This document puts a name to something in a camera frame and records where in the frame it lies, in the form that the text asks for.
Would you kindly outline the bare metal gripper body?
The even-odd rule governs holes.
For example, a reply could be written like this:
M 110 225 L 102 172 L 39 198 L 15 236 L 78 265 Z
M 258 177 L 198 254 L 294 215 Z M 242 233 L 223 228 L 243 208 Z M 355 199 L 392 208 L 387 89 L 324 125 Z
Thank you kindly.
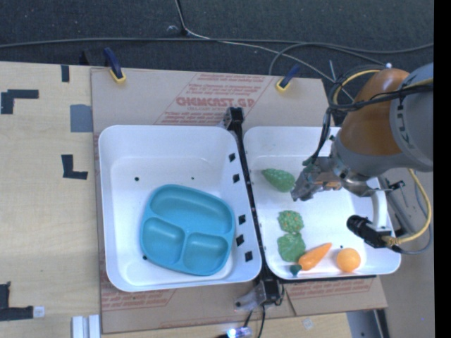
M 378 184 L 371 187 L 369 176 L 352 170 L 339 156 L 310 157 L 302 165 L 302 171 L 309 175 L 315 194 L 345 189 L 356 196 L 372 196 L 381 190 Z

